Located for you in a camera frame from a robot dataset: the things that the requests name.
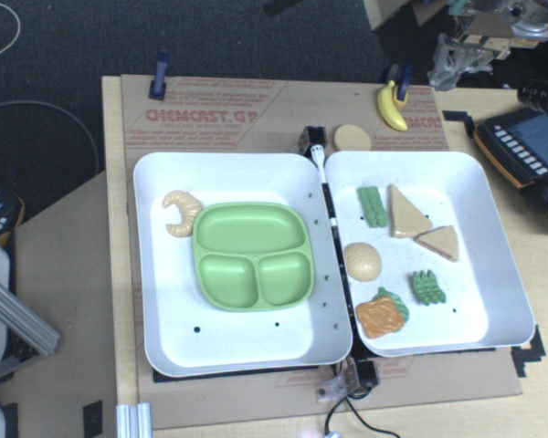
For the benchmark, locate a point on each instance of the round tan biscuit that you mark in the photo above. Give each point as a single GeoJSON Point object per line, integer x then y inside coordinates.
{"type": "Point", "coordinates": [351, 138]}

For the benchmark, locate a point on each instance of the thin black and white rod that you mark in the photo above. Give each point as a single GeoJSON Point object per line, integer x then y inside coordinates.
{"type": "Point", "coordinates": [332, 224]}

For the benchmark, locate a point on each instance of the tan toy croissant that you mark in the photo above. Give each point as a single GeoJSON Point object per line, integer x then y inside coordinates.
{"type": "Point", "coordinates": [189, 208]}

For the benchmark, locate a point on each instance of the large tan triangle sandwich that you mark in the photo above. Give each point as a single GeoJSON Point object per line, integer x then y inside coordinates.
{"type": "Point", "coordinates": [404, 217]}

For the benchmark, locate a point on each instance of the white plastic tray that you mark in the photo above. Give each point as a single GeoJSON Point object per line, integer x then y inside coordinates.
{"type": "Point", "coordinates": [237, 336]}
{"type": "Point", "coordinates": [479, 226]}

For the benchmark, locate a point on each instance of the small tan triangle sandwich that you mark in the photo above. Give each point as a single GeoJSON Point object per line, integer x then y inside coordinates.
{"type": "Point", "coordinates": [443, 242]}

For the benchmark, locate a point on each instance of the black cylinder on white bracket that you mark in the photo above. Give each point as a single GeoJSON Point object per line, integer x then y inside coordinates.
{"type": "Point", "coordinates": [536, 93]}

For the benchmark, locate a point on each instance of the round tan bread roll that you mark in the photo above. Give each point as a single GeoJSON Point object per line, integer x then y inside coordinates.
{"type": "Point", "coordinates": [362, 262]}

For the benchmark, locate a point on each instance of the green divided plate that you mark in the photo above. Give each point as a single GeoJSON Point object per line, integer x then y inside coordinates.
{"type": "Point", "coordinates": [251, 253]}

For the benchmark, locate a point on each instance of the green toy asparagus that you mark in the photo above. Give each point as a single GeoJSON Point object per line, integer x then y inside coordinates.
{"type": "Point", "coordinates": [372, 205]}

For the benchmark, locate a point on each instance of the yellow banana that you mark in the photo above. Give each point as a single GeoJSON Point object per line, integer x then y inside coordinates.
{"type": "Point", "coordinates": [390, 107]}

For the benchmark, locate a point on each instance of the orange and green toy food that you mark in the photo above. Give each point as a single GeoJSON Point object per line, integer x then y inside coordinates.
{"type": "Point", "coordinates": [379, 318]}

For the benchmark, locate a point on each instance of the green toy beans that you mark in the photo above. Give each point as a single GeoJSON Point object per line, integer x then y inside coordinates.
{"type": "Point", "coordinates": [428, 288]}

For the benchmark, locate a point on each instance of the brown cardboard board red print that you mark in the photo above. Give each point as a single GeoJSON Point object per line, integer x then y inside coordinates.
{"type": "Point", "coordinates": [265, 107]}

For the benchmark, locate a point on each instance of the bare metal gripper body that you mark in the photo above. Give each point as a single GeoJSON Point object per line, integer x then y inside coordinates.
{"type": "Point", "coordinates": [488, 28]}

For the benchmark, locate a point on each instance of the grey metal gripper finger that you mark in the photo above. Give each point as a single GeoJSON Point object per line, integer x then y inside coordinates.
{"type": "Point", "coordinates": [443, 64]}
{"type": "Point", "coordinates": [474, 59]}

